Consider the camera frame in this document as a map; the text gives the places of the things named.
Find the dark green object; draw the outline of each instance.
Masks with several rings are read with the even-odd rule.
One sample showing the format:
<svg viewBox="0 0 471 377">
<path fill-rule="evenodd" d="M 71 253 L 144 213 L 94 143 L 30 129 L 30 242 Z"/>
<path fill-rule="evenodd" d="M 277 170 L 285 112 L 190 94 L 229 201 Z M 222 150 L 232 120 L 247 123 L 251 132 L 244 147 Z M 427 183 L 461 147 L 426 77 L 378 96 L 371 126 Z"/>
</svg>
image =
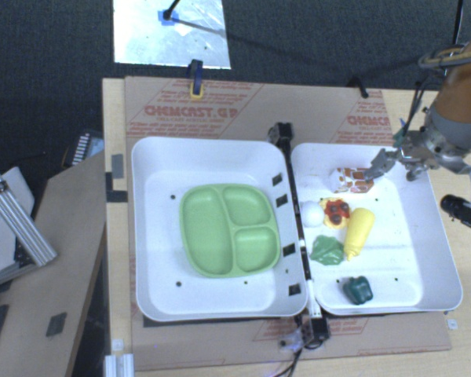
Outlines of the dark green object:
<svg viewBox="0 0 471 377">
<path fill-rule="evenodd" d="M 342 289 L 349 300 L 355 305 L 362 305 L 374 298 L 370 283 L 365 276 L 349 278 L 349 281 L 344 284 Z"/>
<path fill-rule="evenodd" d="M 317 236 L 310 258 L 323 265 L 338 265 L 344 261 L 344 247 L 334 237 Z"/>
</svg>

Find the yellow bottle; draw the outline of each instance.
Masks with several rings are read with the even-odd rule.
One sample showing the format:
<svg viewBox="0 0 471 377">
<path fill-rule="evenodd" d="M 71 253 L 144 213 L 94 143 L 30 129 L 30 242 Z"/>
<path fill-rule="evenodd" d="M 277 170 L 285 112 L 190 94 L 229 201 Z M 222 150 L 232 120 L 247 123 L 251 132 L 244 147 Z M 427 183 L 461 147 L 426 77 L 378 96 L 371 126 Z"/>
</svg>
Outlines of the yellow bottle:
<svg viewBox="0 0 471 377">
<path fill-rule="evenodd" d="M 366 208 L 356 208 L 351 213 L 344 242 L 344 253 L 347 256 L 347 261 L 351 261 L 352 257 L 360 255 L 374 222 L 374 213 Z"/>
</svg>

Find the cardboard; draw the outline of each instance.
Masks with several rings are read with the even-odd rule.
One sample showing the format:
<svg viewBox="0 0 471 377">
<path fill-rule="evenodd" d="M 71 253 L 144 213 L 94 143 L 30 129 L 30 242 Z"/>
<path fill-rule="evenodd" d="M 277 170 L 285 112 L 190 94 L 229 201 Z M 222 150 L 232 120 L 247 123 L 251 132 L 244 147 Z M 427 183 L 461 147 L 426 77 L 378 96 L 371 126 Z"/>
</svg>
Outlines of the cardboard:
<svg viewBox="0 0 471 377">
<path fill-rule="evenodd" d="M 366 100 L 358 90 L 205 81 L 201 101 L 190 100 L 188 81 L 136 78 L 125 81 L 126 158 L 142 137 L 265 140 L 277 122 L 292 122 L 292 146 L 302 142 L 392 144 L 380 90 Z M 127 178 L 133 191 L 132 178 Z M 136 305 L 133 197 L 129 194 L 132 352 L 137 371 L 291 360 L 279 340 L 296 329 L 293 319 L 213 320 L 160 324 L 145 320 Z M 449 350 L 442 313 L 330 320 L 331 338 L 305 359 Z"/>
</svg>

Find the white ball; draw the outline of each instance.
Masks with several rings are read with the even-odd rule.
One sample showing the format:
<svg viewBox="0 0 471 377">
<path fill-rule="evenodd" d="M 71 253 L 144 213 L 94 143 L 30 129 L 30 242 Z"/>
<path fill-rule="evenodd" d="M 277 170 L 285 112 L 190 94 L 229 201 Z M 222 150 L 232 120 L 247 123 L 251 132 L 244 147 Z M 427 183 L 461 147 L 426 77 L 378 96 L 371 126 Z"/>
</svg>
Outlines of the white ball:
<svg viewBox="0 0 471 377">
<path fill-rule="evenodd" d="M 300 205 L 301 223 L 306 228 L 321 226 L 324 220 L 324 210 L 315 201 L 305 201 Z"/>
</svg>

